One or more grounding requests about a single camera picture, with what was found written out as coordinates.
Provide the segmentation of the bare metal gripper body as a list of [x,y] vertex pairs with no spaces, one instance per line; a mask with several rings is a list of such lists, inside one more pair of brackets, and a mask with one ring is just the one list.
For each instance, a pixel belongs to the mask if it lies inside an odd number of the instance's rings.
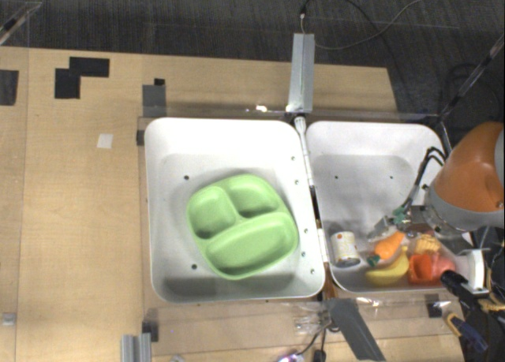
[[440,232],[447,228],[447,222],[437,214],[434,208],[425,205],[398,207],[395,210],[395,225],[408,237],[416,237],[432,231]]

